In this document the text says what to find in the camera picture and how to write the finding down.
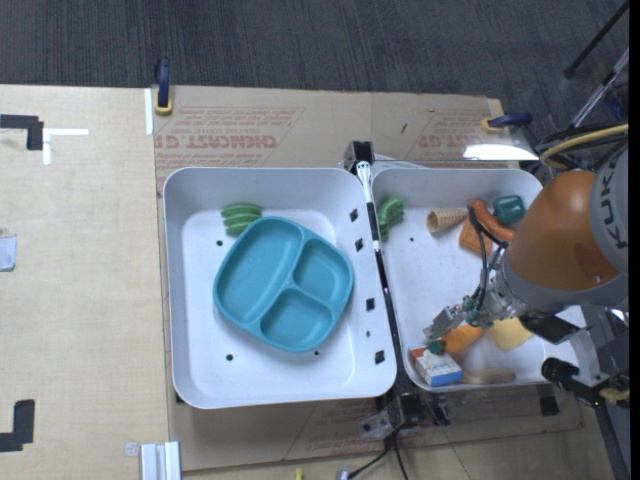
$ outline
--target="white plastic tray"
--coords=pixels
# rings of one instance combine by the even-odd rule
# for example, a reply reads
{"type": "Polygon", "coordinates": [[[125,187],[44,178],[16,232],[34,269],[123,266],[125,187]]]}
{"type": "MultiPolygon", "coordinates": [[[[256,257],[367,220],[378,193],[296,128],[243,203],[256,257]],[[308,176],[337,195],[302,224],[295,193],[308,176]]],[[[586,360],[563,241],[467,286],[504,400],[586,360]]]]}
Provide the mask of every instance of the white plastic tray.
{"type": "MultiPolygon", "coordinates": [[[[426,228],[429,211],[465,207],[475,198],[490,205],[496,197],[511,194],[519,195],[528,208],[541,188],[534,176],[513,169],[388,168],[374,176],[372,191],[377,205],[390,197],[404,201],[404,218],[390,229],[383,253],[405,370],[418,386],[434,392],[478,387],[449,384],[430,388],[409,363],[409,348],[426,344],[423,329],[445,306],[460,304],[464,295],[473,293],[482,266],[478,254],[458,245],[462,223],[432,235],[426,228]]],[[[558,316],[584,326],[579,307],[558,316]]],[[[463,370],[509,368],[516,373],[512,384],[528,384],[544,381],[540,367],[549,356],[576,363],[568,342],[555,346],[533,336],[518,347],[503,351],[486,333],[454,358],[463,370]]]]}
{"type": "MultiPolygon", "coordinates": [[[[430,388],[409,363],[408,349],[425,345],[423,329],[445,306],[472,294],[480,279],[480,257],[458,245],[459,229],[432,236],[429,211],[510,194],[528,207],[540,189],[535,177],[512,169],[387,167],[374,176],[377,204],[389,197],[404,201],[404,218],[382,247],[404,366],[416,385],[435,392],[477,388],[430,388]]],[[[393,385],[396,360],[356,176],[341,168],[185,168],[167,179],[164,208],[173,381],[185,402],[215,409],[369,398],[393,385]],[[317,350],[279,350],[234,326],[215,307],[213,281],[235,240],[226,235],[220,212],[239,202],[306,226],[349,258],[355,277],[350,302],[317,350]]],[[[579,308],[559,316],[584,325],[579,308]]],[[[544,380],[540,367],[549,356],[576,362],[568,343],[553,346],[535,336],[505,352],[485,335],[455,359],[469,370],[510,368],[516,372],[511,384],[527,384],[544,380]]]]}
{"type": "Polygon", "coordinates": [[[185,168],[167,179],[164,208],[173,381],[185,402],[215,409],[369,398],[393,385],[391,332],[355,176],[339,168],[185,168]],[[349,258],[349,304],[317,349],[279,350],[216,309],[214,278],[235,240],[220,212],[240,202],[307,227],[349,258]],[[377,353],[385,360],[376,362],[377,353]]]}

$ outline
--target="gray carpet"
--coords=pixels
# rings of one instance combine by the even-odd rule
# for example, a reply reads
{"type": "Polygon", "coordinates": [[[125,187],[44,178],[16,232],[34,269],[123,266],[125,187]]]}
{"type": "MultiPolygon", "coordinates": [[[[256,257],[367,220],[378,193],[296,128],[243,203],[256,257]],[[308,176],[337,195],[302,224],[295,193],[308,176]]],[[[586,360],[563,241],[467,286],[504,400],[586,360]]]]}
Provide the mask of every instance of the gray carpet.
{"type": "Polygon", "coordinates": [[[628,45],[625,12],[563,76],[624,1],[0,0],[0,83],[147,87],[165,55],[175,84],[482,94],[544,135],[628,45]]]}

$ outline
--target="blue plate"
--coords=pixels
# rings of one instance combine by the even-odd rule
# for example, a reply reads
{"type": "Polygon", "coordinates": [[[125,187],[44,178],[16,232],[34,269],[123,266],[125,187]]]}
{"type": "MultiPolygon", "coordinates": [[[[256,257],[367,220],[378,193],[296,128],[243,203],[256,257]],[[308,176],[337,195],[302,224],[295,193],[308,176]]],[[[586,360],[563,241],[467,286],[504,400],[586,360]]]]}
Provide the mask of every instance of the blue plate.
{"type": "Polygon", "coordinates": [[[313,231],[282,217],[261,217],[238,237],[213,284],[215,304],[256,338],[306,352],[322,343],[353,288],[347,257],[313,231]]]}

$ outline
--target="blue clamp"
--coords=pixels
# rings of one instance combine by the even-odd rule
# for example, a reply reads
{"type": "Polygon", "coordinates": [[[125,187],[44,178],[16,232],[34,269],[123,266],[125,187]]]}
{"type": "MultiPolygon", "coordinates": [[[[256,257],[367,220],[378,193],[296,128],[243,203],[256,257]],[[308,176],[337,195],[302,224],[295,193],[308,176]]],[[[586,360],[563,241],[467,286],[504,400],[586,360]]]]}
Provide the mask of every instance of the blue clamp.
{"type": "Polygon", "coordinates": [[[166,116],[171,113],[171,95],[169,94],[169,59],[160,57],[155,66],[155,82],[158,90],[154,101],[156,114],[166,116]]]}
{"type": "Polygon", "coordinates": [[[485,132],[491,133],[501,132],[507,126],[526,126],[531,124],[531,121],[533,116],[528,112],[513,112],[493,119],[486,117],[480,124],[485,132]]]}

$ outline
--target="beige cylinder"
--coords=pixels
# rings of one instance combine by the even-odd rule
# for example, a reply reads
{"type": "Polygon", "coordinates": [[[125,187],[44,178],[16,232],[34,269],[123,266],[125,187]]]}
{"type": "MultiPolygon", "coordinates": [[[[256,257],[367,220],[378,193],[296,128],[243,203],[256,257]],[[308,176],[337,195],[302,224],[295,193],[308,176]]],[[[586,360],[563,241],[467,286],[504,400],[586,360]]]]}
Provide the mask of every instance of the beige cylinder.
{"type": "Polygon", "coordinates": [[[467,210],[462,208],[448,208],[431,210],[427,216],[427,229],[432,233],[444,231],[467,217],[467,210]]]}

